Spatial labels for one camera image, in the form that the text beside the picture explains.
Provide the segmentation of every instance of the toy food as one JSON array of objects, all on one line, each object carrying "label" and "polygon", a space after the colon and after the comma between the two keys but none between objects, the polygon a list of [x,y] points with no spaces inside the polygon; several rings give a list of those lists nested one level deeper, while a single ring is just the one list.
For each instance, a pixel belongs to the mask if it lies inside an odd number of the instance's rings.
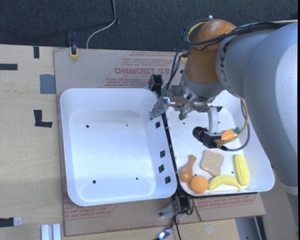
[{"label": "toy food", "polygon": [[221,134],[221,140],[222,141],[227,141],[232,139],[235,136],[235,131],[234,130],[226,130]]},{"label": "toy food", "polygon": [[206,177],[202,175],[193,176],[190,181],[191,189],[196,193],[203,193],[207,190],[209,182]]},{"label": "toy food", "polygon": [[213,177],[210,182],[208,189],[209,190],[214,190],[220,185],[230,185],[230,186],[235,186],[238,189],[241,189],[242,186],[239,184],[237,179],[232,176],[232,175],[218,175],[216,177]]},{"label": "toy food", "polygon": [[220,175],[221,165],[224,161],[222,154],[206,150],[203,153],[203,159],[200,163],[200,168],[212,176]]},{"label": "toy food", "polygon": [[193,166],[197,158],[191,154],[189,155],[189,162],[179,170],[179,178],[182,182],[190,182],[193,177]]},{"label": "toy food", "polygon": [[242,154],[234,155],[234,168],[238,182],[241,185],[248,185],[250,183],[250,176],[246,159]]}]

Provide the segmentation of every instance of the tray with toy food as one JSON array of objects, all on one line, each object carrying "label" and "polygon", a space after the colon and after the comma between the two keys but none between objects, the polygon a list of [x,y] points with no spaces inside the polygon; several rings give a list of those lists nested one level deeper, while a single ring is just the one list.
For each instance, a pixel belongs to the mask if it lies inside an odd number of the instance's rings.
[{"label": "tray with toy food", "polygon": [[[245,124],[240,99],[226,91],[211,106],[222,106],[218,113],[218,132],[237,134]],[[192,111],[184,120],[170,107],[166,111],[174,159],[183,190],[191,196],[215,196],[255,193],[270,190],[275,178],[252,124],[228,143],[230,150],[207,148],[193,136],[195,127],[209,128],[207,113]]]}]

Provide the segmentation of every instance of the yellow clip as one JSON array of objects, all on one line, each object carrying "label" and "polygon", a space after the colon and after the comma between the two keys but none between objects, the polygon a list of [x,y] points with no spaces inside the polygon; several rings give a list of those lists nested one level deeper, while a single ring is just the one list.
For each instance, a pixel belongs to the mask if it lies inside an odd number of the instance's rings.
[{"label": "yellow clip", "polygon": [[75,53],[76,54],[72,54],[71,53],[71,46],[70,46],[69,53],[70,53],[70,57],[72,57],[72,58],[78,57],[78,55],[79,55],[79,49],[78,49],[78,47],[75,49]]}]

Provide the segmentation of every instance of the toy bread slice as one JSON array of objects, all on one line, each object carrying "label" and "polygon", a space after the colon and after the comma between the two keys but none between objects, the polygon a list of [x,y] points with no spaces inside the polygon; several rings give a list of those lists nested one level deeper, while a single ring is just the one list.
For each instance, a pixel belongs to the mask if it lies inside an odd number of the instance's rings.
[{"label": "toy bread slice", "polygon": [[221,165],[224,161],[222,154],[206,150],[203,153],[203,159],[200,162],[200,168],[212,176],[220,175]]}]

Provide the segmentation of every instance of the white cable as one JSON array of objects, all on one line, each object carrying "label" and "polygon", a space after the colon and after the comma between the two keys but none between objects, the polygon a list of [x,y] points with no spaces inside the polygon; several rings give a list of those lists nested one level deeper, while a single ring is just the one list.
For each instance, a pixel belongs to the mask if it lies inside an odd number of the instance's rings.
[{"label": "white cable", "polygon": [[102,28],[102,29],[99,29],[97,30],[96,32],[94,32],[92,35],[89,36],[88,38],[88,41],[86,42],[86,48],[89,49],[89,42],[90,42],[90,39],[97,33],[101,32],[101,31],[104,31],[108,28],[110,28],[113,24],[115,24],[116,20],[117,20],[117,15],[116,15],[116,3],[115,3],[115,0],[112,0],[112,5],[113,5],[113,14],[114,14],[114,20],[106,27]]}]

